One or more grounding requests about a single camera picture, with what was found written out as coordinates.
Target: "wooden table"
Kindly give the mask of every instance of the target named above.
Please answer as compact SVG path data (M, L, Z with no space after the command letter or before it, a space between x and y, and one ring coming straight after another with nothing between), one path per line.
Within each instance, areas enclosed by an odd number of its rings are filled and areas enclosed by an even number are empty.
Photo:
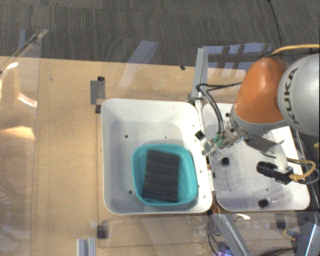
M58 59L32 61L37 61L39 67L39 91L31 255L74 256L76 240L95 237L97 223L104 216L110 216L101 207L99 124L97 126L96 106L90 104L90 81L105 77L106 98L184 101L191 92L195 69ZM244 71L224 72L209 69L208 83L234 83L244 76ZM215 98L218 102L233 103L238 90L226 88L218 91ZM180 230L173 232L178 236ZM273 246L282 247L289 242L284 237L275 239ZM255 243L265 243L268 248L268 242L262 240L260 235L250 244L254 247ZM212 255L206 243L152 245L152 240L149 245L110 248L97 242L96 249L97 256Z

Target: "teal basket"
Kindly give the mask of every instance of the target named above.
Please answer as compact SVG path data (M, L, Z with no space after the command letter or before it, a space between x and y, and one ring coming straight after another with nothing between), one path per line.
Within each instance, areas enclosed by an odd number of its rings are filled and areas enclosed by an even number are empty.
M142 197L148 150L156 150L180 156L176 202ZM192 155L180 145L147 144L138 147L132 155L132 178L136 196L142 203L148 206L169 207L184 205L192 202L198 194L197 174Z

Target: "dark gray carpet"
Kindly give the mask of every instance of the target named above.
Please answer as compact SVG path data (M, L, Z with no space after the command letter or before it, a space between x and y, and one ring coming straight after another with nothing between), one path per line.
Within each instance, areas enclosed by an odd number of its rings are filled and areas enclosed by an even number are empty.
M43 58L127 62L141 41L154 64L194 66L197 48L319 43L318 0L0 0L0 55L48 29Z

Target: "black rectangular object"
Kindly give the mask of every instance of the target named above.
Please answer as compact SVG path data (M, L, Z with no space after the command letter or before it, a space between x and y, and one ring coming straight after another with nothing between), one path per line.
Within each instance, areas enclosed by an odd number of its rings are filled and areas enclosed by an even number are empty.
M180 157L149 149L145 166L144 198L176 202Z

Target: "teal tray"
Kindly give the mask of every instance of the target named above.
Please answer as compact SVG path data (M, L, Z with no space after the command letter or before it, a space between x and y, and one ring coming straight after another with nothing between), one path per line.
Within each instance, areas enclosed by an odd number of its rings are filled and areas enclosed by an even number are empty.
M180 156L177 202L142 197L148 150L156 150ZM198 194L198 181L192 155L176 144L147 144L138 147L132 154L132 178L138 199L153 207L179 206L192 202Z

